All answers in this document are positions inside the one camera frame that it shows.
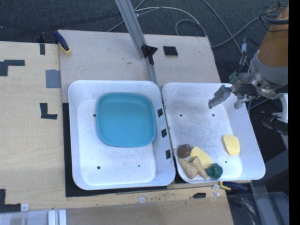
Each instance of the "black clamp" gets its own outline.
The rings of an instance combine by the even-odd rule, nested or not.
[[[143,45],[141,47],[142,53],[144,54],[144,57],[149,59],[149,63],[154,65],[154,60],[153,60],[153,54],[158,50],[157,47],[151,47],[148,45]]]

